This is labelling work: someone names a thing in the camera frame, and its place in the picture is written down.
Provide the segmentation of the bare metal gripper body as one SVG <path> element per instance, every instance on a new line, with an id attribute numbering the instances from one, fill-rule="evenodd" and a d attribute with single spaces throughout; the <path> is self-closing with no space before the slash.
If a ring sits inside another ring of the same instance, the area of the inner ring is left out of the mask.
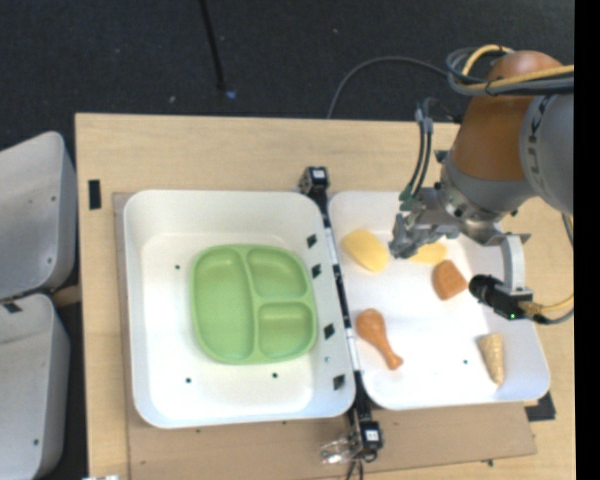
<path id="1" fill-rule="evenodd" d="M 408 239 L 414 244 L 427 244 L 463 234 L 478 244 L 493 244 L 503 233 L 502 217 L 474 204 L 454 188 L 425 188 L 408 213 Z"/>

